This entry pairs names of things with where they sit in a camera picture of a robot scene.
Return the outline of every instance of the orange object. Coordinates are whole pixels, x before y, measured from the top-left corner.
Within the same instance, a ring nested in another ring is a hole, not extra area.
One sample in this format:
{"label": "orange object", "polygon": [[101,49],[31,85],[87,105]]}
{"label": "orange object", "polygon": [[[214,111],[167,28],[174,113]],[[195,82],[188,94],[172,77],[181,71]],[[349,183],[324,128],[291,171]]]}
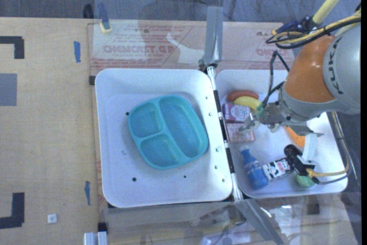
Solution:
{"label": "orange object", "polygon": [[291,136],[291,138],[293,139],[294,143],[296,143],[296,145],[298,145],[299,147],[304,147],[304,143],[306,141],[306,137],[305,136],[300,136],[297,135],[294,130],[292,130],[290,127],[285,126],[286,131],[288,132],[288,134]]}
{"label": "orange object", "polygon": [[323,80],[323,59],[335,36],[322,36],[306,44],[293,63],[284,89],[296,100],[323,103],[334,100]]}
{"label": "orange object", "polygon": [[236,91],[232,91],[231,93],[229,93],[227,95],[227,101],[235,101],[238,97],[241,96],[249,96],[255,99],[259,99],[259,94],[251,91],[251,90],[236,90]]}

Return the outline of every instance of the green object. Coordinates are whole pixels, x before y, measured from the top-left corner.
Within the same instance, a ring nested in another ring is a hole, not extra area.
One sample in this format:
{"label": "green object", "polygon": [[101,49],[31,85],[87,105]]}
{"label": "green object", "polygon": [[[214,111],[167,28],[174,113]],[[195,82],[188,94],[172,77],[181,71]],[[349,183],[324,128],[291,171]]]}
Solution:
{"label": "green object", "polygon": [[315,182],[307,176],[296,175],[297,184],[304,188],[310,188],[315,185]]}
{"label": "green object", "polygon": [[160,96],[134,107],[128,126],[140,154],[156,169],[176,168],[195,160],[209,144],[195,110],[178,95]]}

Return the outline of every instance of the blue bottle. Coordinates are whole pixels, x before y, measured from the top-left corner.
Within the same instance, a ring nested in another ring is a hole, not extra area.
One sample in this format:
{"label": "blue bottle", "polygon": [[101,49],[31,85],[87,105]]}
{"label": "blue bottle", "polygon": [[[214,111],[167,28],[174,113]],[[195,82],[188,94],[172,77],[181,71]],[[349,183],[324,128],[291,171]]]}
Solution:
{"label": "blue bottle", "polygon": [[241,151],[244,158],[244,167],[246,173],[251,181],[252,188],[254,190],[261,189],[268,185],[268,178],[265,176],[264,171],[255,157],[250,154],[248,149]]}

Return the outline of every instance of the white bin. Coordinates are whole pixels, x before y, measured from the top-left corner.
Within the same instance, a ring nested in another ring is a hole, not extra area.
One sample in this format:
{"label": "white bin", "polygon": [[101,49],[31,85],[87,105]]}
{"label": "white bin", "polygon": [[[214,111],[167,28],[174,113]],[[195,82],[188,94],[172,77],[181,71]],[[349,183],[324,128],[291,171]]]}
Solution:
{"label": "white bin", "polygon": [[[275,71],[274,84],[286,77]],[[221,102],[233,90],[248,89],[265,97],[269,71],[226,70],[216,77]],[[208,76],[192,69],[105,69],[95,81],[101,151],[102,187],[106,200],[115,207],[222,201],[232,193],[232,180],[218,120],[216,102]],[[209,147],[200,158],[168,170],[154,169],[143,160],[127,127],[127,112],[149,99],[176,94],[186,98],[205,126]],[[338,146],[326,114],[309,121],[318,138],[315,161],[319,172],[344,169]],[[255,130],[256,141],[249,148],[260,163],[284,157],[291,143],[283,129],[271,133],[266,126]],[[347,179],[328,185],[301,188],[295,174],[253,190],[243,170],[238,145],[230,144],[239,187],[253,198],[286,197],[343,191]]]}

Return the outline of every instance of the small box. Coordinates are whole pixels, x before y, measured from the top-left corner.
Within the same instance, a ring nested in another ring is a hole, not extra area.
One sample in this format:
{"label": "small box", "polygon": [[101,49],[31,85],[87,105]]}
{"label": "small box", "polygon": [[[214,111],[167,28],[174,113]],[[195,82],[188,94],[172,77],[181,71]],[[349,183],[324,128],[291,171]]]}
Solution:
{"label": "small box", "polygon": [[242,143],[242,142],[254,142],[255,141],[255,133],[253,131],[239,131],[239,128],[242,126],[241,123],[227,123],[227,133],[228,140],[232,143]]}
{"label": "small box", "polygon": [[248,106],[232,103],[224,103],[222,111],[226,123],[244,123],[250,115],[250,108]]}
{"label": "small box", "polygon": [[263,170],[268,180],[272,181],[290,174],[293,172],[294,167],[289,162],[288,158],[284,157],[263,165]]}

